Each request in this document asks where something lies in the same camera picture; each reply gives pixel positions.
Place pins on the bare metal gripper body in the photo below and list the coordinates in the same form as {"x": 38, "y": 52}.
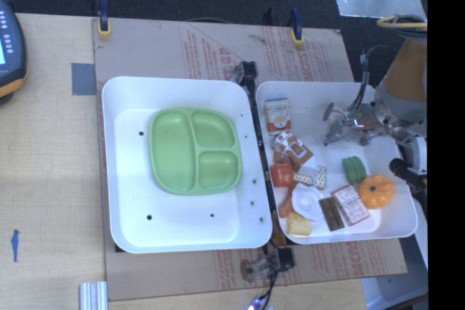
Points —
{"x": 367, "y": 120}

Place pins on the orange toy carrot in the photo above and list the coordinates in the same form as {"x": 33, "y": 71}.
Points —
{"x": 286, "y": 205}

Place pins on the green divided plate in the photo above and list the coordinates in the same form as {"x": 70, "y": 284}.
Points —
{"x": 174, "y": 152}

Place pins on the red toy pepper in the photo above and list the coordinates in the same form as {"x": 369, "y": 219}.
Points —
{"x": 281, "y": 175}

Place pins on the black cylinder on white bracket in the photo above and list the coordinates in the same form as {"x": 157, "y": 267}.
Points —
{"x": 408, "y": 174}

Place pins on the white toy fried egg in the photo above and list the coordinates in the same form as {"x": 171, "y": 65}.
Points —
{"x": 307, "y": 203}

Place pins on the green ridged toy vegetable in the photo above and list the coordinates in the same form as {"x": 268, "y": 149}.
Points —
{"x": 354, "y": 170}

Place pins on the orange toy pumpkin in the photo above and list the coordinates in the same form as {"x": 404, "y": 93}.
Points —
{"x": 376, "y": 191}

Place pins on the thin black and white rod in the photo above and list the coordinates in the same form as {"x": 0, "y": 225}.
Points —
{"x": 258, "y": 134}

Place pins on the brown and white carton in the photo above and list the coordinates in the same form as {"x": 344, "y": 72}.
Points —
{"x": 292, "y": 150}

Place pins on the white plastic tray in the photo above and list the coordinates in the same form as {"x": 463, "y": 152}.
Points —
{"x": 181, "y": 221}
{"x": 312, "y": 98}

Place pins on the yellow toy cheese wedge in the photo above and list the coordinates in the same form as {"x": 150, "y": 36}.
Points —
{"x": 298, "y": 226}

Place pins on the white orange-patterned wrapper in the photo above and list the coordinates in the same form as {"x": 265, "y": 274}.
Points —
{"x": 316, "y": 178}

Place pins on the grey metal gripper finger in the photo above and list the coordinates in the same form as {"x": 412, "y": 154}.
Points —
{"x": 370, "y": 138}
{"x": 336, "y": 132}

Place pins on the brown toy chocolate bar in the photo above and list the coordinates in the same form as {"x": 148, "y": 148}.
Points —
{"x": 331, "y": 214}

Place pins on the white and red carton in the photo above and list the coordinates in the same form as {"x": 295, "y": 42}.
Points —
{"x": 278, "y": 116}

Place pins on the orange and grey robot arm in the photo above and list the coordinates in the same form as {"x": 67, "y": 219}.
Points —
{"x": 405, "y": 83}

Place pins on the brown cardboard board, red print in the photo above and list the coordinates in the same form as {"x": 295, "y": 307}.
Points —
{"x": 163, "y": 47}

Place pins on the white and orange packet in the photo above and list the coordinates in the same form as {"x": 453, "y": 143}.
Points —
{"x": 352, "y": 207}

